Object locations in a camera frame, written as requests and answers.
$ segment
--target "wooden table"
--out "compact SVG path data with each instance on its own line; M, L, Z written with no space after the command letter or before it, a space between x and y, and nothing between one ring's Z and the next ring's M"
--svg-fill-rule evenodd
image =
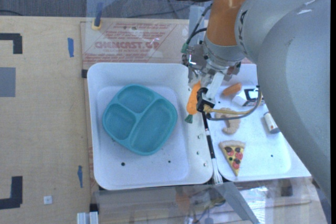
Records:
M82 77L85 21L0 17L0 33L16 34L7 39L18 41L22 36L22 53L12 40L0 40L1 223L76 223L77 213L89 212L97 186L90 175ZM188 26L187 21L173 23L181 31ZM182 44L176 45L180 50ZM316 190L304 182L310 202L286 206L284 201L272 211L274 223L284 215L287 223L326 223ZM298 218L297 212L304 213Z

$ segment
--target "yellow cable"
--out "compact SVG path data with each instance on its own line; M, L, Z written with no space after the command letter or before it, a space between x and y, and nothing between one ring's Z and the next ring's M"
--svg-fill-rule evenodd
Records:
M260 95L260 98L257 101L257 105L256 106L260 106L261 101L262 101L262 97ZM232 110L224 110L224 109L212 109L209 105L205 104L203 111L206 113L211 113L211 112L216 112L216 113L222 113L222 114L232 114L232 115L245 115L250 113L254 108L247 110L247 111L232 111Z

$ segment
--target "blue tape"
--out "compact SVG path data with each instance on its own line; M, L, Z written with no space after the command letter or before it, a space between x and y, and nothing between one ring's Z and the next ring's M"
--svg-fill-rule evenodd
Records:
M83 187L83 171L82 171L82 166L78 165L78 171L77 171L80 187Z
M74 40L72 38L69 38L68 37L68 50L69 50L69 55L70 57L74 57L74 48L73 48L73 43L74 43Z

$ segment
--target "orange carrot toy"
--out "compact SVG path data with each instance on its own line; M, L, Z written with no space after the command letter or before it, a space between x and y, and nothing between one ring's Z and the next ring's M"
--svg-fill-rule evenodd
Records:
M223 95L225 96L228 96L230 94L234 94L234 93L237 93L241 90L242 88L242 85L240 82L236 83L236 84L233 84L231 85L230 87L226 88L224 91L223 91Z
M198 81L193 86L193 89L191 90L189 100L187 103L187 112L189 115L185 118L185 121L187 123L193 123L193 115L197 113L196 106L197 106L197 92L201 88L201 82Z

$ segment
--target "white tray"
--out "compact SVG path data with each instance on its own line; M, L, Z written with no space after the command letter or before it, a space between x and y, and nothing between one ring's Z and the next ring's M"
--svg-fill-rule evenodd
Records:
M168 63L97 63L88 71L88 90L93 145L93 172L107 190L191 185L207 182L213 173L200 114L186 123L189 98L188 69ZM167 98L178 120L163 147L141 156L121 146L105 132L103 112L124 86L137 83Z
M230 108L235 111L246 111L251 106L242 107L232 102L233 96L223 96L222 91L229 85L242 83L245 89L254 89L257 85L255 65L241 66L237 76L224 82L216 96L215 109ZM264 120L267 106L261 105L251 115L241 119L240 127L235 134L228 135L222 131L224 121L208 121L213 139L214 151L220 174L234 182L269 180L289 177L305 177L310 173L293 151L282 133L270 134ZM239 140L246 143L244 158L236 177L228 166L224 154L218 144L224 140Z

